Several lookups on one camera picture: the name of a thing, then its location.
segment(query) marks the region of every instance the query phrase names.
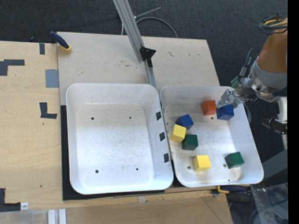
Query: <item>yellow cube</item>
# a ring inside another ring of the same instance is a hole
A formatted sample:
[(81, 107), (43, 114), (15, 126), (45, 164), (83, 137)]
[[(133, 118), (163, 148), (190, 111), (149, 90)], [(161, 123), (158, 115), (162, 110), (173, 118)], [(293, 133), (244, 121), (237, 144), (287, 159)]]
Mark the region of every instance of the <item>yellow cube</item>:
[(211, 167), (208, 155), (197, 155), (193, 159), (193, 166), (195, 171), (206, 171)]
[(174, 125), (171, 129), (169, 139), (178, 143), (182, 142), (185, 138), (186, 130), (186, 127)]

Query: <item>wooden table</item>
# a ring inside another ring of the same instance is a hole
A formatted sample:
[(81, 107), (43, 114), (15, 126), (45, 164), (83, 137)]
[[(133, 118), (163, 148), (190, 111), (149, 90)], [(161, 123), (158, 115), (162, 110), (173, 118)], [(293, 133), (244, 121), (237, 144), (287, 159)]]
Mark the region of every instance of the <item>wooden table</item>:
[[(143, 39), (149, 48), (157, 50), (153, 61), (158, 89), (166, 84), (219, 85), (205, 40)], [(128, 39), (126, 42), (128, 48), (124, 52), (129, 51), (128, 57), (132, 59), (133, 50)], [(47, 88), (45, 85), (45, 71), (58, 69), (57, 51), (62, 51), (57, 49), (56, 44), (45, 44), (45, 53), (40, 54), (40, 44), (32, 42), (0, 42), (0, 50), (0, 62), (5, 59), (25, 60), (24, 66), (9, 65), (7, 76), (0, 76), (0, 188), (6, 188), (5, 203), (28, 203), (30, 210), (68, 208), (68, 219), (72, 216), (83, 218), (85, 211), (94, 216), (102, 213), (109, 218), (107, 205), (128, 216), (138, 208), (138, 218), (148, 210), (158, 212), (156, 217), (171, 216), (176, 219), (179, 214), (175, 210), (189, 206), (191, 209), (186, 210), (187, 216), (192, 216), (197, 223), (199, 215), (209, 216), (203, 220), (216, 218), (215, 222), (209, 223), (231, 223), (226, 197), (223, 194), (213, 196), (213, 186), (192, 189), (170, 187), (163, 194), (63, 201), (61, 100), (59, 88)], [(178, 80), (168, 70), (169, 67), (176, 68), (179, 75), (179, 69), (194, 66), (196, 71), (187, 72), (193, 74), (192, 79)], [(48, 113), (56, 113), (57, 118), (41, 118), (40, 102), (47, 102)], [(102, 207), (101, 211), (96, 208), (98, 206)], [(149, 219), (154, 221), (156, 217), (150, 216)]]

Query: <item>dark green cube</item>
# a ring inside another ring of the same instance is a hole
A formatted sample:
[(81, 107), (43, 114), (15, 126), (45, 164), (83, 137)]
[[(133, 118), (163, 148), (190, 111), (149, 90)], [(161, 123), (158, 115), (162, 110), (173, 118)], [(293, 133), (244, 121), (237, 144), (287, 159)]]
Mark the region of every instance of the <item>dark green cube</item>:
[(196, 134), (186, 134), (185, 139), (182, 141), (183, 150), (194, 150), (198, 146)]
[(225, 162), (228, 168), (236, 168), (244, 163), (240, 152), (229, 154), (225, 157)]

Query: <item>plastic tray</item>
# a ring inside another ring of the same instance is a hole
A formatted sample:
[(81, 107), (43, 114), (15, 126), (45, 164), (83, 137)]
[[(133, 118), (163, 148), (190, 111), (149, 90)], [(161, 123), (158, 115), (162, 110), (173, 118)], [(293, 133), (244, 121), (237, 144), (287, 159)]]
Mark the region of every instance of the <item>plastic tray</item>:
[[(230, 184), (254, 184), (263, 179), (263, 167), (252, 137), (243, 105), (234, 109), (230, 120), (217, 119), (216, 114), (204, 116), (201, 104), (206, 100), (220, 100), (229, 87), (170, 85), (161, 90), (161, 102), (167, 133), (179, 116), (189, 114), (194, 125), (187, 130), (196, 134), (199, 146), (194, 151), (182, 149), (182, 144), (169, 140), (176, 176), (186, 187)], [(228, 169), (224, 157), (241, 152), (244, 164)], [(192, 159), (209, 155), (211, 167), (195, 172)]]
[(70, 181), (78, 193), (163, 190), (172, 184), (154, 87), (73, 84), (66, 92), (66, 107)]

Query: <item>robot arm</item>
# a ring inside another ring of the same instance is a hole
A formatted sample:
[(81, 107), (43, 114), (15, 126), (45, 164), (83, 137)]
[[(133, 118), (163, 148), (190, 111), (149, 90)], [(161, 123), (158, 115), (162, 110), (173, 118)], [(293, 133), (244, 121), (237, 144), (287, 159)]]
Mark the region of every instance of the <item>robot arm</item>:
[(255, 101), (258, 98), (267, 102), (278, 102), (284, 115), (280, 115), (278, 119), (265, 119), (263, 123), (270, 125), (275, 121), (275, 124), (283, 124), (282, 128), (275, 130), (286, 133), (287, 98), (275, 97), (273, 94), (287, 86), (287, 18), (264, 18), (260, 27), (271, 31), (268, 39), (254, 62), (251, 62), (253, 49), (249, 51), (240, 74), (231, 81), (232, 89), (224, 92), (217, 107), (232, 104), (236, 108), (240, 103)]

